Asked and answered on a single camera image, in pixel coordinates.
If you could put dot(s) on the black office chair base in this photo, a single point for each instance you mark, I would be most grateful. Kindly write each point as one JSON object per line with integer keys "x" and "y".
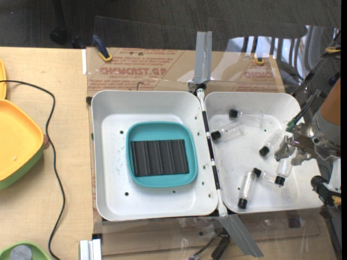
{"x": 58, "y": 15}

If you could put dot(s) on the green plate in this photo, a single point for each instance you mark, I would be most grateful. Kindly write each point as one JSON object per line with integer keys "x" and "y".
{"x": 40, "y": 252}
{"x": 24, "y": 179}

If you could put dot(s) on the brown round disc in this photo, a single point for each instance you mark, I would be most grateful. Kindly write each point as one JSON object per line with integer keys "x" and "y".
{"x": 46, "y": 141}

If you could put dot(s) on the black ribbed insert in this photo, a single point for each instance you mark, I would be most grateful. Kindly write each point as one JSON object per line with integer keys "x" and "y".
{"x": 160, "y": 157}

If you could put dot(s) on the brown cardboard board red print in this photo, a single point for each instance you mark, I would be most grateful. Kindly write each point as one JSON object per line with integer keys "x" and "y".
{"x": 162, "y": 69}

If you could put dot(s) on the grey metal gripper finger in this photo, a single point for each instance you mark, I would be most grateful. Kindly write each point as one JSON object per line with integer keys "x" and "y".
{"x": 300, "y": 157}
{"x": 284, "y": 149}

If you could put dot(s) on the yellow plate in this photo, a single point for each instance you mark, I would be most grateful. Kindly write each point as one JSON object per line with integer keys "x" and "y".
{"x": 16, "y": 137}

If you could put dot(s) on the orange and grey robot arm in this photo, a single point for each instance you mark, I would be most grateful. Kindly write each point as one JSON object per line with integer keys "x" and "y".
{"x": 329, "y": 110}

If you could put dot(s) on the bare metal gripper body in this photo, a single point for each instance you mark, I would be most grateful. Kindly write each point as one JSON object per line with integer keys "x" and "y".
{"x": 303, "y": 139}

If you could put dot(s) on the clear plastic bottle black cap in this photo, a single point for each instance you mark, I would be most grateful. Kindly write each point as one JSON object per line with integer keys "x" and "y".
{"x": 283, "y": 169}
{"x": 247, "y": 188}
{"x": 230, "y": 130}
{"x": 272, "y": 142}
{"x": 267, "y": 179}
{"x": 250, "y": 118}

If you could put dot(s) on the white plastic tray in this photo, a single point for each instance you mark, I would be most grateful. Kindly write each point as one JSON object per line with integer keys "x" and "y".
{"x": 236, "y": 156}
{"x": 114, "y": 199}

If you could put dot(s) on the teal plate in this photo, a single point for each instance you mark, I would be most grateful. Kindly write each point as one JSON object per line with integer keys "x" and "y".
{"x": 162, "y": 130}

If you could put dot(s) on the grey can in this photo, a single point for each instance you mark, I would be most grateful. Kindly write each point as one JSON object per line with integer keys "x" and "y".
{"x": 21, "y": 253}

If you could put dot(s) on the thin black and white rod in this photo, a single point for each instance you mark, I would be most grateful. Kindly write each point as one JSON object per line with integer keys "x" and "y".
{"x": 206, "y": 120}

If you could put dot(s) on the black cylinder on white bracket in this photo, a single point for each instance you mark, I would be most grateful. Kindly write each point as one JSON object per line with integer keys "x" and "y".
{"x": 321, "y": 185}

